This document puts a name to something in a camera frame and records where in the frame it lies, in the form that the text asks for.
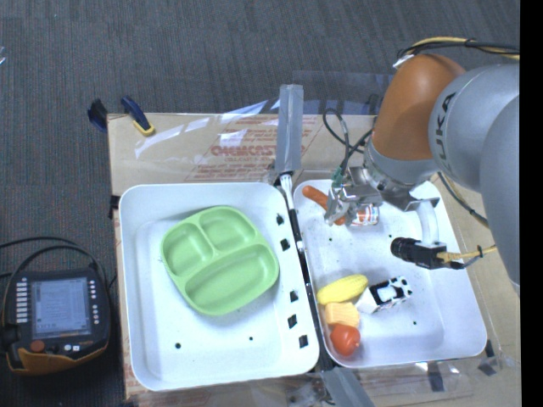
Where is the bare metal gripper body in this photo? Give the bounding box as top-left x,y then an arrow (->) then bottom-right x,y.
335,165 -> 411,212

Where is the red and white can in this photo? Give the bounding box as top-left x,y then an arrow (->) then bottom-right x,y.
350,203 -> 380,227

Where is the orange carrot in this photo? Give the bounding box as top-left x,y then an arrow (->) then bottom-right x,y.
301,185 -> 347,227

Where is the yellow corn cob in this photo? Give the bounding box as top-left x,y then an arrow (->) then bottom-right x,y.
316,273 -> 370,306

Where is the orange cheese wedge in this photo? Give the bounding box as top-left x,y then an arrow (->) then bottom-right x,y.
323,301 -> 361,329

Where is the green divided plate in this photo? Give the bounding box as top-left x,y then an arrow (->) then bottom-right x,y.
160,204 -> 281,317

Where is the red tomato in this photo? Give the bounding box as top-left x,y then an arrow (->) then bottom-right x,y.
329,323 -> 362,358

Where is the white plastic tray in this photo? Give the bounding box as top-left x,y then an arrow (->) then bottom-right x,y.
118,181 -> 321,393
293,179 -> 489,370

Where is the brown cardboard board red print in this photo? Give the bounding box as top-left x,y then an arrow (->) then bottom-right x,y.
105,112 -> 521,403

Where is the black cylinder on white bracket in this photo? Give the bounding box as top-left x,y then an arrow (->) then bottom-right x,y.
389,181 -> 449,270

